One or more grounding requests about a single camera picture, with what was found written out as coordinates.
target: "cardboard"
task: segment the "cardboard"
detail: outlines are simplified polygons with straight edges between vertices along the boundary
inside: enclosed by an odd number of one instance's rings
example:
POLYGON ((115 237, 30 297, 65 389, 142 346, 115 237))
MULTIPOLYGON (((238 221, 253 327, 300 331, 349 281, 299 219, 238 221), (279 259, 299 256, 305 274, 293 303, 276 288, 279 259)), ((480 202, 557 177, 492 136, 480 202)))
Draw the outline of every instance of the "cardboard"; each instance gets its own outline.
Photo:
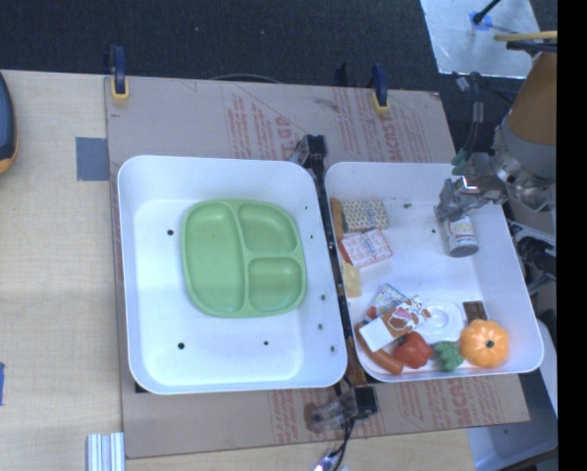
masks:
MULTIPOLYGON (((127 357, 117 172, 134 155, 289 159, 306 134, 323 134, 325 165, 341 161, 449 162, 454 157, 437 93, 391 90, 380 116, 364 88, 130 78, 130 96, 104 94, 110 162, 121 392, 130 458, 335 441, 311 432, 305 410, 332 388, 158 395, 135 384, 127 357)), ((528 420, 516 375, 374 384, 375 415, 352 438, 440 431, 528 420)))

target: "table surface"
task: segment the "table surface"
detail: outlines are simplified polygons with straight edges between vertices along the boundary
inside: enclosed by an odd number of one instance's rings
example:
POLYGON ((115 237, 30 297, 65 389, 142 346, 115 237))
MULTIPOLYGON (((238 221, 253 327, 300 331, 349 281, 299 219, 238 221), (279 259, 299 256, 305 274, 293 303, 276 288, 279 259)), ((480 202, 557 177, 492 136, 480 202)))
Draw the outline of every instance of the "table surface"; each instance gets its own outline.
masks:
MULTIPOLYGON (((19 155, 0 177, 0 469, 83 470, 122 431, 109 182, 79 181, 76 138, 106 137, 103 76, 3 72, 19 155)), ((146 459, 128 470, 312 469, 341 442, 146 459)), ((472 469, 465 430, 352 440, 343 465, 472 469)))

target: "blue marker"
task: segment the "blue marker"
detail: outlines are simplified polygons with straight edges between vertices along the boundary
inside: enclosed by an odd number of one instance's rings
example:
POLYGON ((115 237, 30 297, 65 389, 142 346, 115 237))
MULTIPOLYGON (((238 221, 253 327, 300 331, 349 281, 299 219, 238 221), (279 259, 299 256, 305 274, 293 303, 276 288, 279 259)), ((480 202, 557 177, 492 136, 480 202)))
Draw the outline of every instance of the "blue marker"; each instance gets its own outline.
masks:
POLYGON ((6 380, 4 369, 6 365, 0 361, 0 406, 3 406, 3 383, 6 380))

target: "white tray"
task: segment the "white tray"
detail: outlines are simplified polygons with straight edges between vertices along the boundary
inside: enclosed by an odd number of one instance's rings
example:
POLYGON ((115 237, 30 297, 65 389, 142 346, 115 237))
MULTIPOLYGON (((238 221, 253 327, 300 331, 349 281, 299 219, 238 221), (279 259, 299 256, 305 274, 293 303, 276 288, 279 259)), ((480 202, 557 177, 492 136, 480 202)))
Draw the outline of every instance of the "white tray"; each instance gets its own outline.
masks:
POLYGON ((118 174, 129 363, 152 393, 320 388, 347 352, 315 184, 287 161, 137 156, 118 174), (208 199, 271 202, 295 220, 307 270, 301 304, 285 314, 221 318, 193 305, 180 231, 208 199))
POLYGON ((362 295, 348 299, 353 326, 388 283, 406 296, 419 295, 434 311, 435 320, 427 322, 426 329, 418 329, 426 331, 429 342, 458 339, 467 325, 462 302, 468 300, 482 300, 489 319, 506 328, 510 336, 507 362, 496 369, 476 368, 464 361, 445 372, 429 361, 417 370, 405 367, 400 375, 391 375, 357 347, 361 365, 379 381, 523 373, 542 362, 540 331, 502 207, 490 204, 469 212, 480 246, 477 253, 464 258, 448 254, 433 208, 444 180, 456 178, 451 170, 447 164, 343 162, 327 171, 329 196, 382 199, 390 223, 383 234, 393 256, 359 270, 362 295))

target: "orange pumpkin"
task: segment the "orange pumpkin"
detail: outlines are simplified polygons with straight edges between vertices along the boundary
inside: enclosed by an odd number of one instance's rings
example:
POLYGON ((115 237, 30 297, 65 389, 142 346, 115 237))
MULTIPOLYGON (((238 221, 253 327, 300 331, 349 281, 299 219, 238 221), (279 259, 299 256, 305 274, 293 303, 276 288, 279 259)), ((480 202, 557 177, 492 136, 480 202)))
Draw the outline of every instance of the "orange pumpkin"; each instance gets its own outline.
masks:
POLYGON ((459 351, 466 360, 482 368, 495 368, 507 358, 509 335, 496 321, 475 319, 461 331, 459 351))

